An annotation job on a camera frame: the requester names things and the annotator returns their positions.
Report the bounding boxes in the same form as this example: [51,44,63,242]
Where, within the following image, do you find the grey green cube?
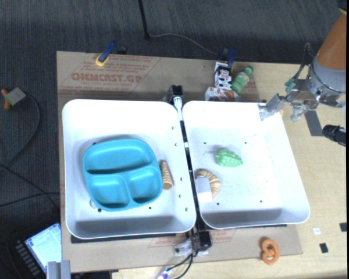
[3,87,27,107]

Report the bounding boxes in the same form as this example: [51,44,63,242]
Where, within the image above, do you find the black cylinder on white bracket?
[322,124,347,148]

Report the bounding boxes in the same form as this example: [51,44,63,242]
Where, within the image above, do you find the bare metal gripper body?
[286,73,347,110]

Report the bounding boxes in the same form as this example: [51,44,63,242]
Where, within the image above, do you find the orange and white carton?
[204,86,241,102]

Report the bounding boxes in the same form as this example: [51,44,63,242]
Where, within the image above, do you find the orange carrot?
[0,88,12,111]

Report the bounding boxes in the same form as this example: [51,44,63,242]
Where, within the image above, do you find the tan croissant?
[194,169,222,201]

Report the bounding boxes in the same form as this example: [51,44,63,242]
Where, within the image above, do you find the tan bread stick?
[158,159,175,191]

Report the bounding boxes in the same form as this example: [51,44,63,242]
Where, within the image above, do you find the brown cardboard board red print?
[56,50,304,274]

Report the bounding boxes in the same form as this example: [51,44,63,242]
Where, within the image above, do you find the blue divided plate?
[81,138,164,213]

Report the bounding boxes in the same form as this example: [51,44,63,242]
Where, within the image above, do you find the white block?
[195,176,213,204]

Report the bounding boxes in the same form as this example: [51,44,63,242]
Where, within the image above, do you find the thin black and white rod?
[173,96,205,235]

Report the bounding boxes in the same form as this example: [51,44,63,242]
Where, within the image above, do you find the green plastic bottle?
[231,65,255,95]

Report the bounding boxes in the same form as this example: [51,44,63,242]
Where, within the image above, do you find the white plastic tray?
[61,98,198,241]
[181,100,311,230]

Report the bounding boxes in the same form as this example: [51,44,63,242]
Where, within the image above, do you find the black block with thin wires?
[191,229,213,251]
[167,84,184,103]

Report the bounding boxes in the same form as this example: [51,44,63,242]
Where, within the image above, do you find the green grapes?
[214,148,244,167]

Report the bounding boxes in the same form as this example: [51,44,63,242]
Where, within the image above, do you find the orange pretzel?
[259,237,280,266]

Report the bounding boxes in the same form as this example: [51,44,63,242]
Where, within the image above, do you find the white cow print carton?
[213,62,233,91]

